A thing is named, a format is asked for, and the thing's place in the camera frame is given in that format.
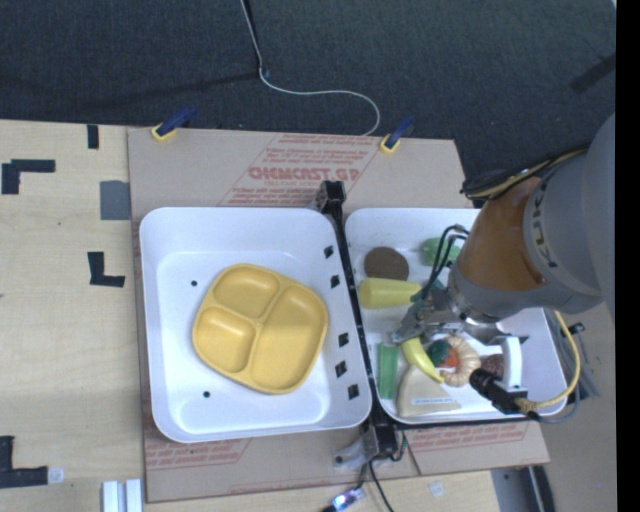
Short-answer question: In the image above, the green flat toy stalk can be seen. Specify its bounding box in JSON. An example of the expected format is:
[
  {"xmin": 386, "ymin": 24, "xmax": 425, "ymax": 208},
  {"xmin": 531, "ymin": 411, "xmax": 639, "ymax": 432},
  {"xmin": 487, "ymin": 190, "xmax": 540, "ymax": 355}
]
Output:
[{"xmin": 375, "ymin": 342, "xmax": 402, "ymax": 401}]

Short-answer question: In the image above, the red and green strawberry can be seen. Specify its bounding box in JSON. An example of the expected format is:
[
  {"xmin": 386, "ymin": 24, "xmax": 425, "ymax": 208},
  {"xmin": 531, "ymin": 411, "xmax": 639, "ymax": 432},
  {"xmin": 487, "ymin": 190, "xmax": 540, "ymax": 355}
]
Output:
[{"xmin": 425, "ymin": 339, "xmax": 461, "ymax": 372}]

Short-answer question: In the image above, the thin black rod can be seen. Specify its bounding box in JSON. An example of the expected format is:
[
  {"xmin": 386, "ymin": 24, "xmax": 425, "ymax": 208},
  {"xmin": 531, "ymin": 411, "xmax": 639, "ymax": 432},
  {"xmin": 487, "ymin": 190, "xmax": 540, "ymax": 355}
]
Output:
[{"xmin": 330, "ymin": 207, "xmax": 387, "ymax": 427}]

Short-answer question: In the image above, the yellow toy corn cob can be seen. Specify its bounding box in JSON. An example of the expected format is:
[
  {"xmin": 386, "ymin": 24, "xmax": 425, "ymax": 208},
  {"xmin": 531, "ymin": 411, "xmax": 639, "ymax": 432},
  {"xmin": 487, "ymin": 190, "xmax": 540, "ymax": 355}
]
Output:
[{"xmin": 357, "ymin": 277, "xmax": 424, "ymax": 310}]

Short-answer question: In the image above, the brown round biscuit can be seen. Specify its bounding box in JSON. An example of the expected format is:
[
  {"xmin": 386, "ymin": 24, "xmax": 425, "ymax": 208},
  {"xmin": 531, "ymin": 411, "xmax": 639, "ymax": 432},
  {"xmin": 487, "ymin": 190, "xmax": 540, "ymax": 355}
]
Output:
[{"xmin": 363, "ymin": 246, "xmax": 411, "ymax": 283}]

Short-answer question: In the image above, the green toy pepper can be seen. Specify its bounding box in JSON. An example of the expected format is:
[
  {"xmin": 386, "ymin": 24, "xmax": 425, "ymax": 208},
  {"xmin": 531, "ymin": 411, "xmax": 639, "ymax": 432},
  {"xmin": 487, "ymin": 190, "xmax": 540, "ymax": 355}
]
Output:
[{"xmin": 418, "ymin": 236, "xmax": 464, "ymax": 267}]

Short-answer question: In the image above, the yellow banana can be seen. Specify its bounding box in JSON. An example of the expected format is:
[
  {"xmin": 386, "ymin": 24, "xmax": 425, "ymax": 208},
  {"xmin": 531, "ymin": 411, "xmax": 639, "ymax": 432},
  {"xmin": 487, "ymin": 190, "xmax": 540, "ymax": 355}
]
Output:
[{"xmin": 401, "ymin": 336, "xmax": 446, "ymax": 385}]

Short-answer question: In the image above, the brown cardboard board red print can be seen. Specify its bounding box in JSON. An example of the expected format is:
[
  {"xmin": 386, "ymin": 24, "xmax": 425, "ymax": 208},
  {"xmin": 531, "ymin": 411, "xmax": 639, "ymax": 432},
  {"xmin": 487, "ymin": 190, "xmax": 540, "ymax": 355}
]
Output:
[{"xmin": 127, "ymin": 127, "xmax": 551, "ymax": 504}]

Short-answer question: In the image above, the black cylinder on white bracket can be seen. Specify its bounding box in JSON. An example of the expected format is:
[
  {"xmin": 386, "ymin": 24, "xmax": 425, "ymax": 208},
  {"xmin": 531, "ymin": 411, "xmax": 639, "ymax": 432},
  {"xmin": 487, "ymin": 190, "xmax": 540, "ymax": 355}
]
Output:
[{"xmin": 468, "ymin": 335, "xmax": 539, "ymax": 416}]

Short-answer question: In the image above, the beige wedge toy slice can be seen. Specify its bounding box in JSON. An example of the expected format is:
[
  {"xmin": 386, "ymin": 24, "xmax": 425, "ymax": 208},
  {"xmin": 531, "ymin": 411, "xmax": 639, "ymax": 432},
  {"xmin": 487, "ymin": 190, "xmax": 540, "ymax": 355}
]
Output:
[{"xmin": 395, "ymin": 364, "xmax": 463, "ymax": 419}]

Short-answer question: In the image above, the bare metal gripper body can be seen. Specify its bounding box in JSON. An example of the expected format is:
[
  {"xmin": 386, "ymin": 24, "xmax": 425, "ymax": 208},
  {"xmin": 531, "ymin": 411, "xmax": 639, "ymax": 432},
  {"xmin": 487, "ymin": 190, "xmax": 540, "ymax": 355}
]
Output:
[{"xmin": 405, "ymin": 287, "xmax": 502, "ymax": 335}]

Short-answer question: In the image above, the white plastic tray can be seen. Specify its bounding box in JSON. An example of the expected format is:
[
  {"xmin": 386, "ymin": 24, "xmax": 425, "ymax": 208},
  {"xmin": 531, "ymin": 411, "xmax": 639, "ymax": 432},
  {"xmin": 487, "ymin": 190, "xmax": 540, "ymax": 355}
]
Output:
[
  {"xmin": 344, "ymin": 207, "xmax": 572, "ymax": 425},
  {"xmin": 138, "ymin": 206, "xmax": 374, "ymax": 444}
]

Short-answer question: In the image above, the black block with thin wires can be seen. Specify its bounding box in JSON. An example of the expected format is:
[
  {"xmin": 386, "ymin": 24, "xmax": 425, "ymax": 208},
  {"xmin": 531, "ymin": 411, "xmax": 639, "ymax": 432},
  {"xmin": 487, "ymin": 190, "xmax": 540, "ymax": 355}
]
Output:
[
  {"xmin": 368, "ymin": 418, "xmax": 407, "ymax": 460},
  {"xmin": 316, "ymin": 180, "xmax": 348, "ymax": 216}
]

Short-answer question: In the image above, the yellow divided plate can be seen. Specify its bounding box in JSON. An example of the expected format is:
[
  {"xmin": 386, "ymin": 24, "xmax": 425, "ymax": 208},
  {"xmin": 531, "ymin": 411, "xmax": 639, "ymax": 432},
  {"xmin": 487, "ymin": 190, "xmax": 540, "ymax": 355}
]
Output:
[{"xmin": 191, "ymin": 262, "xmax": 330, "ymax": 396}]

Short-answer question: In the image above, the beige curved toy croissant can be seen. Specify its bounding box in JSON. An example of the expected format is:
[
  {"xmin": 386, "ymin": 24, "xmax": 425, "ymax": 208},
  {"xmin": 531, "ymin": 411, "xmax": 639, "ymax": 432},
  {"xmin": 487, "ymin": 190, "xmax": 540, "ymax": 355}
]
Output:
[{"xmin": 438, "ymin": 335, "xmax": 483, "ymax": 388}]

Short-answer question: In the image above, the brown toy doughnut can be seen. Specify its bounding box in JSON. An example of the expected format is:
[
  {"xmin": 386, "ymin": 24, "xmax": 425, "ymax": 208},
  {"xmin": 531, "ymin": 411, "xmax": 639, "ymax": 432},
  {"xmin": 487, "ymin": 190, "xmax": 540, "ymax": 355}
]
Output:
[{"xmin": 478, "ymin": 353, "xmax": 507, "ymax": 377}]

